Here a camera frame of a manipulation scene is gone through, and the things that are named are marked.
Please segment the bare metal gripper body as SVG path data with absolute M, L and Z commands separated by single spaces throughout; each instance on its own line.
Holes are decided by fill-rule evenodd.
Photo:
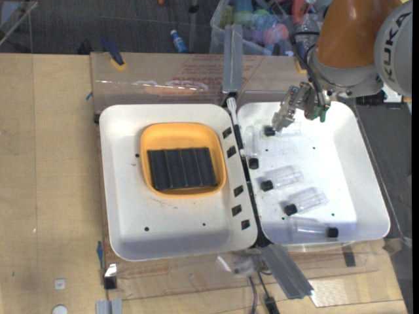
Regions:
M 307 120 L 325 120 L 326 113 L 331 106 L 330 97 L 323 90 L 316 90 L 307 82 L 301 82 L 298 86 L 290 86 L 282 101 L 281 107 L 286 111 L 288 108 L 299 109 L 304 112 Z

